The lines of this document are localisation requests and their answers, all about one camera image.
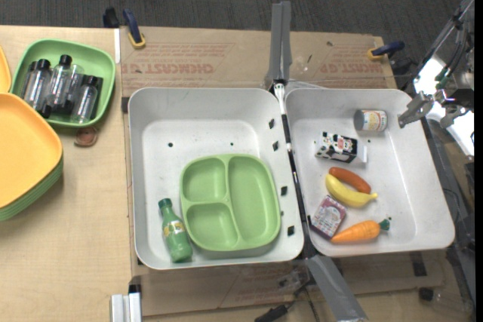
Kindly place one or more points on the yellow banana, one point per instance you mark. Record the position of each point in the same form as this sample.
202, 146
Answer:
349, 197

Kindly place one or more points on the green divided plate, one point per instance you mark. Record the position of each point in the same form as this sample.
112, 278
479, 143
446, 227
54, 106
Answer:
247, 192

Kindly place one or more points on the clear plastic bottle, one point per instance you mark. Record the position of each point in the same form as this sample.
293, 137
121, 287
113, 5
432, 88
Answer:
60, 81
426, 294
37, 84
77, 73
85, 103

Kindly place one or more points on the black and white carton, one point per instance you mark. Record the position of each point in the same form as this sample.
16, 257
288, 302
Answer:
337, 147

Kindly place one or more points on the white plastic tray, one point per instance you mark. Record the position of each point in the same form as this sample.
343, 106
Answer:
158, 113
403, 177

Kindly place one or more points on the pink and purple packet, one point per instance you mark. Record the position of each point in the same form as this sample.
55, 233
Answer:
329, 216

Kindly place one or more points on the green bottle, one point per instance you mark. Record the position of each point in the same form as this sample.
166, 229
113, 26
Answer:
176, 237

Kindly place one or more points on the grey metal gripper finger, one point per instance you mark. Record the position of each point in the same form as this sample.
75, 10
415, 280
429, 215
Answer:
453, 115
415, 109

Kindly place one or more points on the orange sausage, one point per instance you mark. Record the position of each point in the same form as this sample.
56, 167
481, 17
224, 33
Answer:
352, 180

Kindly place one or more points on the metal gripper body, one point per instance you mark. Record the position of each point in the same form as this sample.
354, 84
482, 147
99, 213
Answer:
460, 97

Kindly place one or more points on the brown cardboard board red print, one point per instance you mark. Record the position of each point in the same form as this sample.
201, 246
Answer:
196, 64

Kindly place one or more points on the small white and grey can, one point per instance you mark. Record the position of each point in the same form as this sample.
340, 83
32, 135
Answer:
373, 120

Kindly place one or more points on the orange carrot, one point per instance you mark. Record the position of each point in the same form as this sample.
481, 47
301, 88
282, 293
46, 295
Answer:
356, 232

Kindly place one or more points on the yellow plate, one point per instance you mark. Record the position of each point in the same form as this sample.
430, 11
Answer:
3, 71
22, 147

